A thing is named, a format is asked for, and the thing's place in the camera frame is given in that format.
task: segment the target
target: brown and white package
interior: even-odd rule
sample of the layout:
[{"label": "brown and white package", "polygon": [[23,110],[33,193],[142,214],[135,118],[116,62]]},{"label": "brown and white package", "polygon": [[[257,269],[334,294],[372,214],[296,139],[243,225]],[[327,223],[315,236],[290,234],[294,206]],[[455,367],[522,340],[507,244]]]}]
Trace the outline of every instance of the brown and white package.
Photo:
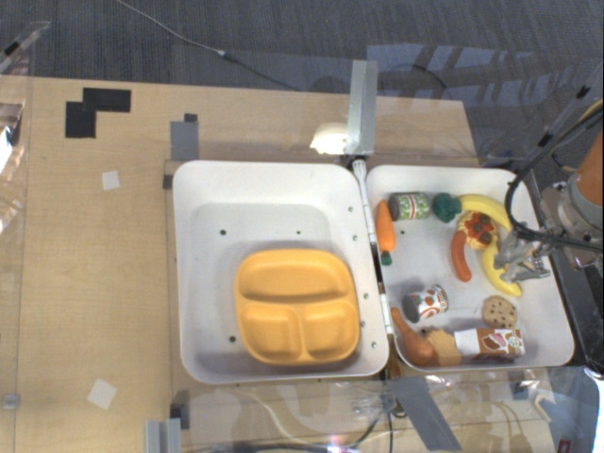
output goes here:
[{"label": "brown and white package", "polygon": [[455,346],[467,360],[513,361],[525,354],[522,334],[517,328],[471,328],[454,335]]}]

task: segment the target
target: yellow plate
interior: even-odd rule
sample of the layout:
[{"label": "yellow plate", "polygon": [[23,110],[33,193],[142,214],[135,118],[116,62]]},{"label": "yellow plate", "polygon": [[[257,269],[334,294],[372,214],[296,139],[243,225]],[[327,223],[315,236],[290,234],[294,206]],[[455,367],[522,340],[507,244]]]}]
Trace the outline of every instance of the yellow plate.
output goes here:
[{"label": "yellow plate", "polygon": [[341,361],[359,342],[359,305],[350,271],[322,250],[248,256],[235,278],[235,306],[245,347],[268,364]]}]

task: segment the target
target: yellow banana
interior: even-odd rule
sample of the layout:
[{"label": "yellow banana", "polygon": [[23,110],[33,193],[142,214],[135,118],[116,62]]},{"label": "yellow banana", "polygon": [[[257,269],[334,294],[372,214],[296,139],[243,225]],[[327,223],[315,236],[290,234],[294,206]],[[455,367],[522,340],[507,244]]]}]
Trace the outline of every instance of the yellow banana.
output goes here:
[{"label": "yellow banana", "polygon": [[508,218],[508,213],[501,203],[489,196],[483,194],[465,194],[460,196],[461,209],[467,211],[478,211],[484,213],[495,220],[506,230],[512,230],[512,224]]},{"label": "yellow banana", "polygon": [[[512,231],[512,224],[508,218],[506,209],[489,196],[483,194],[465,194],[460,196],[461,209],[468,211],[478,211],[490,216],[498,225],[504,227],[508,232]],[[522,294],[522,290],[517,283],[508,283],[501,278],[503,269],[495,268],[495,255],[498,253],[497,238],[493,237],[493,241],[482,252],[482,269],[486,274],[491,284],[500,292],[507,295],[518,296]]]}]

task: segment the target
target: wooden table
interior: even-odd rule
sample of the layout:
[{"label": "wooden table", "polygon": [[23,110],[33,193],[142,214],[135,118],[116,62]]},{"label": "wooden table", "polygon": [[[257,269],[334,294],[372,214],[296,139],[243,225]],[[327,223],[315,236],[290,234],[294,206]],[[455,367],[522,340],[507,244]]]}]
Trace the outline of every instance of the wooden table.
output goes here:
[{"label": "wooden table", "polygon": [[[330,162],[309,150],[310,140],[320,124],[345,122],[348,97],[50,78],[29,82],[33,107],[16,451],[143,451],[144,422],[165,420],[173,394],[162,189],[170,122],[182,121],[185,113],[198,115],[203,159]],[[7,87],[0,87],[0,100]],[[132,90],[131,112],[99,112],[96,139],[66,139],[65,103],[81,101],[84,87]],[[443,164],[447,155],[450,164],[477,164],[458,102],[380,97],[376,135],[373,163]],[[104,191],[102,175],[109,171],[118,172],[120,187]],[[117,388],[107,410],[87,401],[98,378]],[[302,388],[300,397],[314,397],[304,393],[305,386],[296,388]],[[202,398],[216,393],[199,389]],[[311,405],[301,401],[309,412]],[[249,425],[240,423],[237,430],[228,422],[232,408],[216,410],[223,421],[216,435],[245,439]],[[530,418],[527,424],[543,427],[543,421]],[[395,427],[406,430],[407,438],[414,434],[408,421]],[[364,423],[350,425],[351,431],[363,428]],[[371,445],[384,451],[378,446],[384,441]]]}]

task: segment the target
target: toy can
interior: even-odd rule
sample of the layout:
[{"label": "toy can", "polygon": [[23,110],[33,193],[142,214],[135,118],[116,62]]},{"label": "toy can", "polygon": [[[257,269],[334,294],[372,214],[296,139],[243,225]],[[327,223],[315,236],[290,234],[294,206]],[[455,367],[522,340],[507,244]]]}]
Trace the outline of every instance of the toy can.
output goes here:
[{"label": "toy can", "polygon": [[446,312],[448,308],[449,301],[446,292],[438,284],[434,284],[422,292],[405,295],[403,298],[403,311],[407,319],[414,324],[437,313]]},{"label": "toy can", "polygon": [[430,214],[428,197],[424,193],[395,193],[388,199],[393,220],[423,220]]}]

